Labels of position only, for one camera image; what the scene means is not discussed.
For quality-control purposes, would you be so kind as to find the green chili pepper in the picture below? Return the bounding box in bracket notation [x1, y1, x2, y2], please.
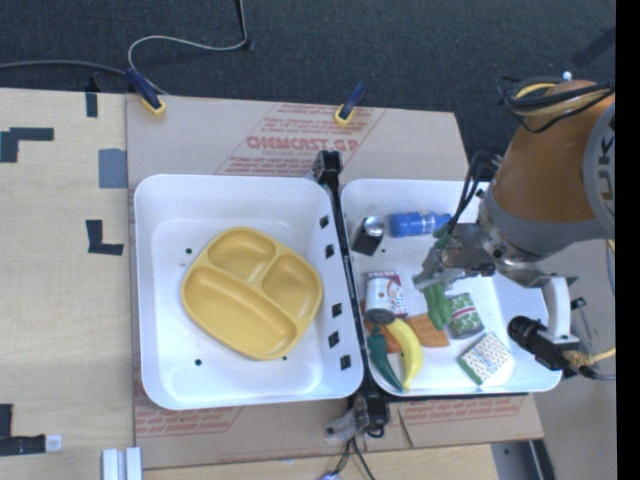
[366, 328, 405, 394]

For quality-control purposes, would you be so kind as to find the orange carrot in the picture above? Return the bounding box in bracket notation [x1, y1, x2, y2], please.
[363, 316, 402, 355]

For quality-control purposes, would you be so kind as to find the yellow banana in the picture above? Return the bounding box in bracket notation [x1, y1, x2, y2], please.
[384, 317, 426, 392]

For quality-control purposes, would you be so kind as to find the brown cardboard board red print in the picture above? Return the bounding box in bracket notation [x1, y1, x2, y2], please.
[124, 93, 546, 470]

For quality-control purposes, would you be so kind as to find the green and white can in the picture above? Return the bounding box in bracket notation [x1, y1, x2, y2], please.
[445, 292, 486, 341]

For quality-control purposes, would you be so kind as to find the orange biscuit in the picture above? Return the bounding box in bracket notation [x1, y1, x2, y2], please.
[405, 313, 451, 349]

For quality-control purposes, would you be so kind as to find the yellow divided plate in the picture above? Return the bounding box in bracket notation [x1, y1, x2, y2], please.
[179, 225, 325, 362]

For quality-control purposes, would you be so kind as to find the black cylinder on white bracket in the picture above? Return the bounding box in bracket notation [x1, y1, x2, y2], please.
[506, 274, 584, 372]

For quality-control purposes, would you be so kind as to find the white plastic tray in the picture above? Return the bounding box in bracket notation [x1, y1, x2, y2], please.
[339, 177, 565, 398]
[132, 173, 365, 412]

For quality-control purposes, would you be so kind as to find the blue plastic bottle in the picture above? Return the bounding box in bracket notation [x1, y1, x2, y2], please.
[388, 210, 453, 239]

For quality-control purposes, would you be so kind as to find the white and red can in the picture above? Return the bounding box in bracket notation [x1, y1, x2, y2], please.
[362, 269, 409, 327]

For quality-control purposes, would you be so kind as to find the black block with thin wires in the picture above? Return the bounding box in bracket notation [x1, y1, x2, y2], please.
[311, 149, 344, 185]
[348, 394, 392, 438]

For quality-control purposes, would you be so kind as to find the black can silver top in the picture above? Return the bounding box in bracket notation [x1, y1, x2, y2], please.
[350, 215, 387, 258]

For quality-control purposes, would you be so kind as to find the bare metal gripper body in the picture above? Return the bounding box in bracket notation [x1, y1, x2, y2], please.
[435, 222, 547, 280]

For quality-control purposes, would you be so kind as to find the thin black and white rod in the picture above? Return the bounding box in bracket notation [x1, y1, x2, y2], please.
[323, 166, 382, 400]

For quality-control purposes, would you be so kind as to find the green asparagus bunch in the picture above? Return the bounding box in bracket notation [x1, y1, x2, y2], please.
[422, 282, 454, 333]

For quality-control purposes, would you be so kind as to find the white and green carton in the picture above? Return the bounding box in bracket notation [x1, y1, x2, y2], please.
[456, 331, 516, 387]

